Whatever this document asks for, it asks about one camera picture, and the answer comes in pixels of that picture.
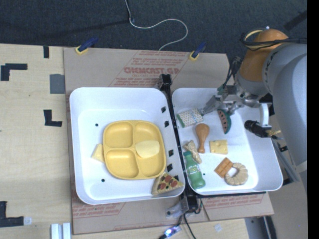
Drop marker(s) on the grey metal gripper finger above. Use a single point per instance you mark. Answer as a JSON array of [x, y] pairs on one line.
[[210, 106], [230, 110]]

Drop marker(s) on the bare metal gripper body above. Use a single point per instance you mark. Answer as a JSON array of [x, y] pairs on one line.
[[236, 96]]

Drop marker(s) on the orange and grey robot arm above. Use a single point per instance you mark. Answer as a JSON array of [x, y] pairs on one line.
[[286, 88]]

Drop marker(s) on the red and green watermelon slice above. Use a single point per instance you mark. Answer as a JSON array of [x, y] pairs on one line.
[[225, 122]]

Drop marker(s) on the green and white carton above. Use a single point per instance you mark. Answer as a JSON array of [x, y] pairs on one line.
[[190, 118]]

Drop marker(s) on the brown chicken drumstick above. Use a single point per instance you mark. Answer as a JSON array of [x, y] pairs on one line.
[[202, 133]]

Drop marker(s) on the thin black rod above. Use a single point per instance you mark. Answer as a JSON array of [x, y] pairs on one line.
[[174, 118]]

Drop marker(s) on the yellow cheese slice with holes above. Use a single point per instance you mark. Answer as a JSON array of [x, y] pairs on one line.
[[218, 147]]

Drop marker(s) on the orange biscuit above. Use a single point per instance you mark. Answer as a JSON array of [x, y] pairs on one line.
[[222, 167]]

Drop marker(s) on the white plastic tray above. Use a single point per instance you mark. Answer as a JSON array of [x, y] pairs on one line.
[[84, 178], [259, 163]]

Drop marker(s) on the green bottle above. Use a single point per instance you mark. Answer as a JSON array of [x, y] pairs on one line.
[[195, 172]]

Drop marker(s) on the pale yellow potato chip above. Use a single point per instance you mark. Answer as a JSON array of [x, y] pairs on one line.
[[147, 149]]

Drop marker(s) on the pizza slice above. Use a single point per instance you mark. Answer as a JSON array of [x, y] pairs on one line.
[[165, 183]]

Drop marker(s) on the yellow divided plate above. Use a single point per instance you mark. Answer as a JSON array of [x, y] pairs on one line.
[[119, 138]]

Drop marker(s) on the brown cardboard board red print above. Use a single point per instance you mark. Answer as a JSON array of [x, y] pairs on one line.
[[99, 66]]

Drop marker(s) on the yellow cheese wedge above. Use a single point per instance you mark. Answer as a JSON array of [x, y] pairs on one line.
[[97, 154]]

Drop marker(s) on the black cylinder on white bracket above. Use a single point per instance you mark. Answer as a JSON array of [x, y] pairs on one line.
[[256, 128]]

